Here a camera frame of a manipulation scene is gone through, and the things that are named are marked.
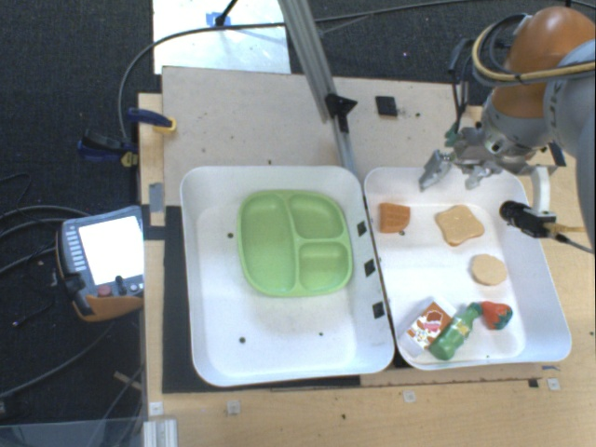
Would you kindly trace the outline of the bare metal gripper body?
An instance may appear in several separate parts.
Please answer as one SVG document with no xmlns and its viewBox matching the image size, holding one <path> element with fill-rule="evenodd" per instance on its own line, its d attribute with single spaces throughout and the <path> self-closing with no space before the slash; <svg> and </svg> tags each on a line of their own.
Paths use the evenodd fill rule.
<svg viewBox="0 0 596 447">
<path fill-rule="evenodd" d="M 456 136 L 452 161 L 460 168 L 502 170 L 514 174 L 524 171 L 536 149 L 512 141 L 495 129 L 463 128 Z"/>
</svg>

